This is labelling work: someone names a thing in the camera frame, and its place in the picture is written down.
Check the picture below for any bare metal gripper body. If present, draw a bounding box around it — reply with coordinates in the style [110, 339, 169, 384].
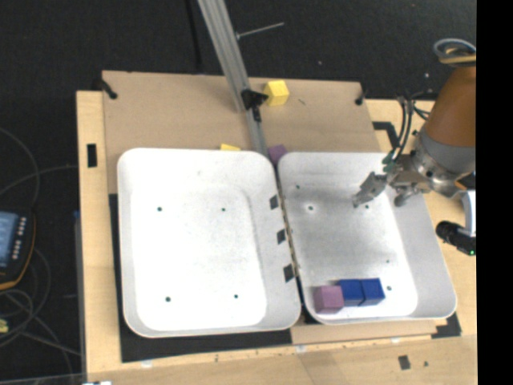
[385, 150, 477, 199]

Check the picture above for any white plastic tray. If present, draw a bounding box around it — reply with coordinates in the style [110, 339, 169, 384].
[116, 147, 303, 339]
[276, 151, 458, 326]

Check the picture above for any blue cube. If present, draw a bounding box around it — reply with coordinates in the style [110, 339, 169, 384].
[359, 278, 386, 306]
[337, 278, 366, 308]

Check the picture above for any purple cube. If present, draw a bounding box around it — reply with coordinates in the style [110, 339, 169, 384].
[312, 285, 345, 315]
[266, 144, 289, 166]

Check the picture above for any brown cardboard board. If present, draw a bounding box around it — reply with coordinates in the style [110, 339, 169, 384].
[101, 69, 442, 346]

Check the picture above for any black cylinder on white bracket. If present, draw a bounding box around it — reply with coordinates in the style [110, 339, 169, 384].
[435, 188, 477, 257]

